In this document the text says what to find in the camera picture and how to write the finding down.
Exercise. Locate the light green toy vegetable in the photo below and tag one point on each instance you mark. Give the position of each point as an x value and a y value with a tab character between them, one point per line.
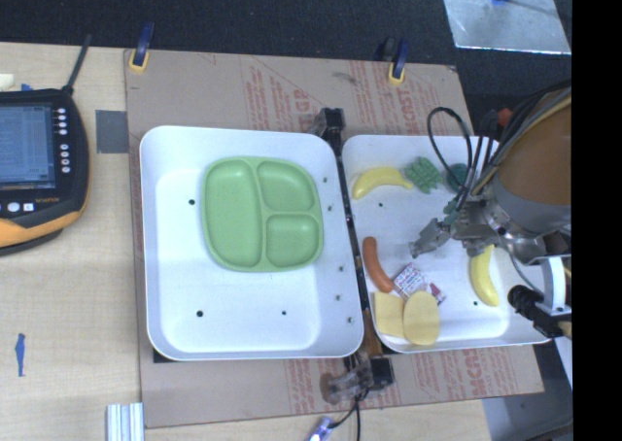
424	176

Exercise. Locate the orange sausage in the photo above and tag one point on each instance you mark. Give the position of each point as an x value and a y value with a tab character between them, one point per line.
376	264

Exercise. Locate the dark green broccoli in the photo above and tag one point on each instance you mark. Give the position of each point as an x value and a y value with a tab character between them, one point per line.
457	177

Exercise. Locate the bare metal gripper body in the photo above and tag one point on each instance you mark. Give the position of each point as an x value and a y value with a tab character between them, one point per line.
478	227

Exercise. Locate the thin black and white rod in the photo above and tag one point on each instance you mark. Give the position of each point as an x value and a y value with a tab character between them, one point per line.
351	230

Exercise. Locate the white and red packet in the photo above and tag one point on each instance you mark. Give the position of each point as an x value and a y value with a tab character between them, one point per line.
410	280

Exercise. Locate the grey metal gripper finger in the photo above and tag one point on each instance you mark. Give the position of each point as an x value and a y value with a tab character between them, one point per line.
475	247
427	237

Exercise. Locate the black cylinder on white bracket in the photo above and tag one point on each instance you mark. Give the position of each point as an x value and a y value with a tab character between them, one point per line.
534	308

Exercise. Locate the yellow banana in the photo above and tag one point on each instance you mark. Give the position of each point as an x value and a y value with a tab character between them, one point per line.
376	179
483	279

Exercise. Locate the yellow square bread slice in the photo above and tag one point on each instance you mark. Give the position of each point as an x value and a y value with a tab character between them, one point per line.
388	315

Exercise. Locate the white plastic tray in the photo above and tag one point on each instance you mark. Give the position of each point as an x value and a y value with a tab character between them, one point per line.
243	317
437	322

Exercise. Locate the green divided plate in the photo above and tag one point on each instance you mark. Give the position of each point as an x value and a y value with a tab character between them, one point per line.
233	215

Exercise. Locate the brown cardboard board, red print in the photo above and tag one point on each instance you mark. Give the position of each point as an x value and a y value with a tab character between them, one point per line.
204	89

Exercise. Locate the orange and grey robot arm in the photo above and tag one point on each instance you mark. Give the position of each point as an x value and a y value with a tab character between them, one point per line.
539	162

